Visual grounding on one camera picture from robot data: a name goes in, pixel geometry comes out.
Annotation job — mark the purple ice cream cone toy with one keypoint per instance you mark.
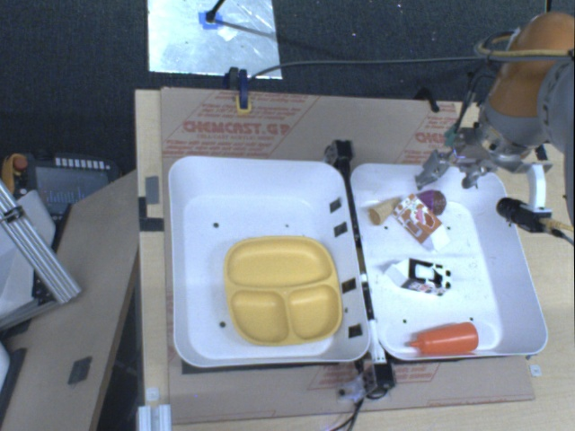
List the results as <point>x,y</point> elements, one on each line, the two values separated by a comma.
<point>382,210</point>

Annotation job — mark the brown cardboard board red print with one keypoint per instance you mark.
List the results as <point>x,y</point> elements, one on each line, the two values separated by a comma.
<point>287,124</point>

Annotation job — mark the orange squeeze bottle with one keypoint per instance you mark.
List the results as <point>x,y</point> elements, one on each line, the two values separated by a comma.
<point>449,339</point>

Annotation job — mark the black and white carton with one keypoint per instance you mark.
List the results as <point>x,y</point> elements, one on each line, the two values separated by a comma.
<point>422,276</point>

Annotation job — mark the thin black and white rod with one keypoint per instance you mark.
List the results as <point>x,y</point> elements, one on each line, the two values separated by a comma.
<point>359,249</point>

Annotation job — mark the orange and white carton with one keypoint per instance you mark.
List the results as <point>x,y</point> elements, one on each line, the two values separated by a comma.
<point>420,222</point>

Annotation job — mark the yellow divided plate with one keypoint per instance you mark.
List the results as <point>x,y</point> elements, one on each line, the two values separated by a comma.
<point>278,263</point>

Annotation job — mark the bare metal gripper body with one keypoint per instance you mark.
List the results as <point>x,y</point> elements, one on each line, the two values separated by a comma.
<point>487,156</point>

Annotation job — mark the white plastic tray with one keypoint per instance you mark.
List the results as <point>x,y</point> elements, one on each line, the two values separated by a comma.
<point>494,258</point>
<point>206,196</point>

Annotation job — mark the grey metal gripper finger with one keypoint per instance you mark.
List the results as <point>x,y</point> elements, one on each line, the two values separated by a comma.
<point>472,178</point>
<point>432,168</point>

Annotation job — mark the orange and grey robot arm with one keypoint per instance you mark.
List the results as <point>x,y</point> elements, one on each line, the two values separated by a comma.
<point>516,83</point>

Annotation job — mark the black cylinder on white bracket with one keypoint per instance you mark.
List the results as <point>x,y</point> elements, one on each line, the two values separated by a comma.
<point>521,213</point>

